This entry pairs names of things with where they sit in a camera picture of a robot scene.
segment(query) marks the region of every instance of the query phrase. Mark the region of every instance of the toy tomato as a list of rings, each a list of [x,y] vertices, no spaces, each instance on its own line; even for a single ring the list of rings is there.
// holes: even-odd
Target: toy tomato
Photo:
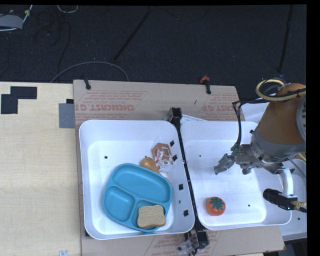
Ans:
[[[206,210],[209,214],[219,216],[225,212],[225,202],[217,196],[210,197],[205,202]]]

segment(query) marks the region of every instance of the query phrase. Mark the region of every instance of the toy bread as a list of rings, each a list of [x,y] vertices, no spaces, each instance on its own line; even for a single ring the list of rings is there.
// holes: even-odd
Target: toy bread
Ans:
[[[150,227],[162,227],[166,224],[164,208],[160,204],[153,206],[141,206],[138,209],[137,225],[141,229]]]

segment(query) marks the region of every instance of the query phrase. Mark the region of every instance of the blue plate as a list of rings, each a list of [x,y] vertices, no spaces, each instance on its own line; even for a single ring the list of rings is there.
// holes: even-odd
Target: blue plate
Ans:
[[[172,200],[172,187],[162,175],[132,163],[123,163],[112,172],[103,193],[106,215],[129,228],[152,232],[159,227],[140,228],[137,225],[141,206],[161,205],[167,216]]]

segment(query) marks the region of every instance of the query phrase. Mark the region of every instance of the brown cylinder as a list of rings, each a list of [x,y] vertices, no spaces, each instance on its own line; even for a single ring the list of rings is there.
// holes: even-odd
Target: brown cylinder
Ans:
[[[290,83],[282,87],[276,95],[284,95],[306,88],[301,83]],[[271,101],[257,126],[259,135],[272,143],[298,144],[304,139],[297,127],[297,109],[303,97],[296,97],[284,102]]]

